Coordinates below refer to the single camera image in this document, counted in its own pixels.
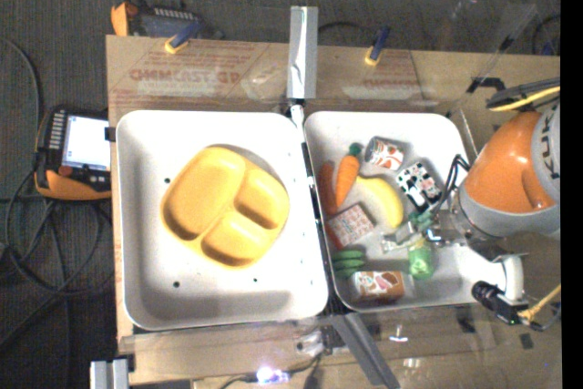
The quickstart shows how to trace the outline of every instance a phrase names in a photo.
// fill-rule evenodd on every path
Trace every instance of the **food package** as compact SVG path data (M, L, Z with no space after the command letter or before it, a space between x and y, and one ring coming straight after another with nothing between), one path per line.
M400 271L358 271L351 289L356 301L395 302L405 294L404 276Z
M326 222L326 234L341 250L374 229L374 224L359 204L354 204Z

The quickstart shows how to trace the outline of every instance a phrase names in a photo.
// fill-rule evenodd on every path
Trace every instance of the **small box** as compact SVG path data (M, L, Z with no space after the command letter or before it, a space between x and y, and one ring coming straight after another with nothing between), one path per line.
M373 222L359 204L352 205L326 222L328 238L338 250L359 240L373 229Z
M437 187L434 178L421 162L416 162L401 171L397 176L397 183L418 212L429 210L442 196L442 191Z
M356 301L395 302L404 296L404 278L400 271L358 271L351 278Z

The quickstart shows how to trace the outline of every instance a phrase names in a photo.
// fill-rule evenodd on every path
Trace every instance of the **metal bracket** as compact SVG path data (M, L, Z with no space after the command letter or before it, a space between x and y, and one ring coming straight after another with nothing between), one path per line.
M91 362L89 370L91 389L129 389L128 360Z
M293 6L290 19L288 99L316 97L318 7Z

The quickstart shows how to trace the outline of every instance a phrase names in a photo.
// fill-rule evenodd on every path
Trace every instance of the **blue clamp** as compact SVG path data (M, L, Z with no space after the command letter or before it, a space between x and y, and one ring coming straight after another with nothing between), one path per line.
M168 39L164 43L164 48L166 52L171 54L176 54L181 48L185 47L189 43L191 37L196 36L202 30L203 24L200 21L193 21L184 29L179 31L176 35Z
M384 25L376 32L373 45L368 49L366 52L366 57L364 58L364 62L366 62L368 65L375 66L379 63L379 60L381 59L381 52L383 51L390 31L391 28L388 25Z

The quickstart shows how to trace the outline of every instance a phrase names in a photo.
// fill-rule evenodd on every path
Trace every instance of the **light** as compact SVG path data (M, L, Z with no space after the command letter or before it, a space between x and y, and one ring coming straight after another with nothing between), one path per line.
M389 340L393 341L393 342L399 342L399 343L409 342L408 337L399 337L397 335L389 335Z
M427 239L429 241L441 241L441 237L439 235L435 235L434 230L431 228L428 228L425 233L427 234Z
M269 366L262 366L256 373L259 384L277 384L290 381L290 374L282 370L272 370Z

